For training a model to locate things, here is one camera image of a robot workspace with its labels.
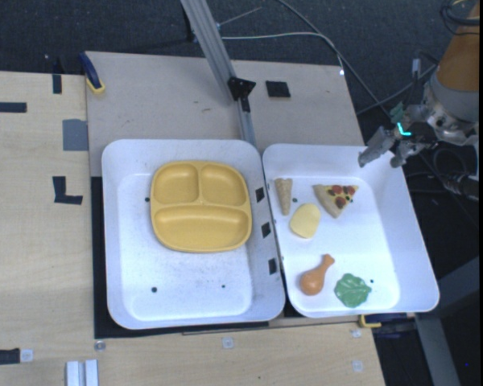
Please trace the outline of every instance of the yellow plate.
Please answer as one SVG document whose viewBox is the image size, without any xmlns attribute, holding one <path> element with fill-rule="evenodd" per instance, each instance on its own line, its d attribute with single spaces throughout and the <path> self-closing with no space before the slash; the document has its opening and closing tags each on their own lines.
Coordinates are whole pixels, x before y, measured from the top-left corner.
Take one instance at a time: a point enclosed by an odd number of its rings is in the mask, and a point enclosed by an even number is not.
<svg viewBox="0 0 483 386">
<path fill-rule="evenodd" d="M 250 198 L 239 171 L 219 162 L 161 166 L 151 185 L 151 220 L 159 241 L 181 252 L 224 252 L 252 230 Z"/>
</svg>

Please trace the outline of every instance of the pepperoni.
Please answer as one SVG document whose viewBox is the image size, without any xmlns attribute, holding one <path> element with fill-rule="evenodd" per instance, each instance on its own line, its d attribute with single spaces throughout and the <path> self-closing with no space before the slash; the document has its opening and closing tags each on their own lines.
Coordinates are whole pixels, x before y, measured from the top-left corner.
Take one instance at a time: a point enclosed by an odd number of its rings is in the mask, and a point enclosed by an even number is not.
<svg viewBox="0 0 483 386">
<path fill-rule="evenodd" d="M 336 207 L 338 207 L 339 209 L 342 209 L 343 206 L 345 206 L 347 202 L 345 201 L 345 199 L 343 197 L 337 197 L 335 199 L 335 204 L 336 204 Z"/>
</svg>

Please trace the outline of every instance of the white tray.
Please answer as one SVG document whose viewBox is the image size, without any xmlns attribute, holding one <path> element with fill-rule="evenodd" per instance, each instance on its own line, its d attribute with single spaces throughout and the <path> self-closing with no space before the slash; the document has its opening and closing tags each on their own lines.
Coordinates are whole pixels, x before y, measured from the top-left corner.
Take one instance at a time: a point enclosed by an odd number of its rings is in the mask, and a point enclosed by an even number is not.
<svg viewBox="0 0 483 386">
<path fill-rule="evenodd" d="M 211 160 L 245 178 L 253 227 L 245 244 L 223 253 L 183 253 L 159 243 L 151 225 L 151 180 L 175 160 Z M 128 329 L 261 322 L 285 295 L 259 152 L 241 140 L 117 140 L 102 155 L 107 304 Z"/>
<path fill-rule="evenodd" d="M 304 316 L 324 318 L 433 309 L 439 290 L 417 223 L 403 170 L 390 166 L 391 152 L 365 167 L 357 157 L 365 147 L 276 144 L 263 154 L 270 205 L 291 304 Z M 292 178 L 291 210 L 283 216 L 274 179 Z M 312 186 L 355 184 L 354 202 L 337 219 L 320 205 Z M 320 225 L 311 239 L 295 235 L 290 218 L 303 203 L 315 203 Z M 303 294 L 299 279 L 316 267 L 321 255 L 335 258 L 323 290 Z M 336 297 L 336 282 L 344 273 L 361 277 L 371 287 L 366 302 L 348 308 Z"/>
</svg>

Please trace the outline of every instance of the glowing light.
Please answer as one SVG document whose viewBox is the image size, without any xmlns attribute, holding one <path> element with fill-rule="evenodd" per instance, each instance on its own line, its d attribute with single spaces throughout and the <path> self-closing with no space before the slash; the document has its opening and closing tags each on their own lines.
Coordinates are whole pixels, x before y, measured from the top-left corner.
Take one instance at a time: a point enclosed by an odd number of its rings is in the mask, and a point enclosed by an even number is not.
<svg viewBox="0 0 483 386">
<path fill-rule="evenodd" d="M 397 127 L 399 128 L 399 132 L 402 136 L 411 136 L 411 132 L 405 132 L 400 122 L 397 123 Z"/>
</svg>

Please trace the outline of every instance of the wooden table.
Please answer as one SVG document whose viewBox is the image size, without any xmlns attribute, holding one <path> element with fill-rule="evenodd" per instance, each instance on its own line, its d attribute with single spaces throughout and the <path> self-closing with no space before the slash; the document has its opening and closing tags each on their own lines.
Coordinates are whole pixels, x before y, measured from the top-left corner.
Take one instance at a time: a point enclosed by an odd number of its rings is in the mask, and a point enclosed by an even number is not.
<svg viewBox="0 0 483 386">
<path fill-rule="evenodd" d="M 370 329 L 355 322 L 104 339 L 95 350 L 89 154 L 63 148 L 64 120 L 86 121 L 85 79 L 0 72 L 0 386 L 64 384 L 68 361 L 96 359 L 105 385 L 384 385 Z M 53 176 L 82 204 L 54 203 Z M 232 347 L 225 347 L 229 338 Z"/>
</svg>

